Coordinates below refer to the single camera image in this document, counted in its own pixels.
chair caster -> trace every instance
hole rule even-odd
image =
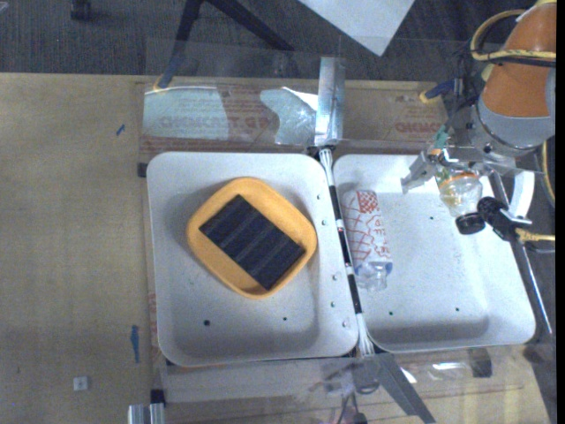
[[[71,19],[89,20],[90,19],[90,2],[88,0],[72,0],[71,3]]]

bottle cap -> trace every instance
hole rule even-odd
[[[456,218],[456,225],[459,232],[467,236],[484,230],[485,220],[483,220],[483,217],[480,216],[478,212],[473,212]]]

plastic bottle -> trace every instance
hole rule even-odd
[[[456,226],[462,234],[474,234],[485,228],[485,221],[477,212],[477,204],[483,193],[478,174],[471,170],[450,170],[441,167],[435,175],[440,198],[456,218]]]
[[[371,292],[385,289],[393,263],[377,194],[372,190],[347,192],[342,211],[358,287]]]

